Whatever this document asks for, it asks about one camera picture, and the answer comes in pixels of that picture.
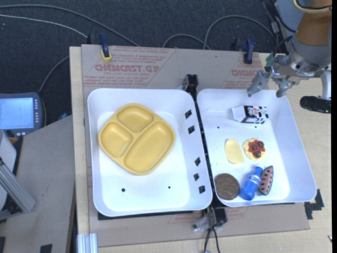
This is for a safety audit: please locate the yellow divided plate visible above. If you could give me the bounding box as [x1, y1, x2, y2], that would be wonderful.
[98, 103, 176, 176]

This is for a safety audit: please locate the black and white milk carton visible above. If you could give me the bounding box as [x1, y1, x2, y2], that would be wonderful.
[231, 105, 270, 125]

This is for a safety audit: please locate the black block with wires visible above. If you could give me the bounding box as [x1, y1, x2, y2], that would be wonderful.
[202, 207, 227, 228]
[181, 74, 199, 92]

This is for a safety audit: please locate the brown round biscuit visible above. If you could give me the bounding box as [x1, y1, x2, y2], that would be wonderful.
[214, 173, 241, 201]

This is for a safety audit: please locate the pale yellow oval slice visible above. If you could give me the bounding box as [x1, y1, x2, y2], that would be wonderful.
[224, 138, 245, 165]

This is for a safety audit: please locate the blue plastic bottle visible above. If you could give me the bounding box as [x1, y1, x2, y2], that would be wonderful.
[239, 166, 264, 201]

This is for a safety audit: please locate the brown cardboard board red print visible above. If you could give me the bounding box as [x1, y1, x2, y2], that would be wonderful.
[80, 44, 311, 248]

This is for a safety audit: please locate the pink watermelon slice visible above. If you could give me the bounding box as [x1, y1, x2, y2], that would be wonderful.
[258, 165, 274, 196]

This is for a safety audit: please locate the thin black rod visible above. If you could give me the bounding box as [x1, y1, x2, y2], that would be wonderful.
[191, 90, 216, 208]

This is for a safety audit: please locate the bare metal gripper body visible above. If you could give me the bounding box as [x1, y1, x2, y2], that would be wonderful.
[271, 53, 325, 85]

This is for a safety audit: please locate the black cylinder on white bracket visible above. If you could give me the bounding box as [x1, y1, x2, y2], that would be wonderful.
[299, 70, 332, 114]

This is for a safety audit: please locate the toy spaghetti with meatballs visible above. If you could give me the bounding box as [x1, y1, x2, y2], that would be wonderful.
[242, 138, 267, 161]

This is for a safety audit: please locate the white plastic tray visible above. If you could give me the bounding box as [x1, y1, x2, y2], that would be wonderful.
[196, 88, 318, 208]
[87, 87, 213, 217]

